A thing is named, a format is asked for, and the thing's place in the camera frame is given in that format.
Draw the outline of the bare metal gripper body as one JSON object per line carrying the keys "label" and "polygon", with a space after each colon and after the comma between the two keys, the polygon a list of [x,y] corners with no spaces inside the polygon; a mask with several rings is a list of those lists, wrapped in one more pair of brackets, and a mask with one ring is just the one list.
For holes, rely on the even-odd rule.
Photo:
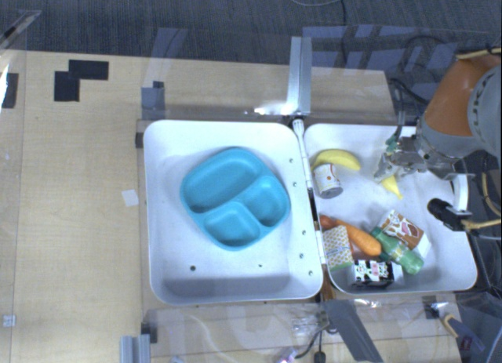
{"label": "bare metal gripper body", "polygon": [[406,172],[426,172],[429,155],[420,148],[416,135],[395,136],[387,141],[388,164]]}

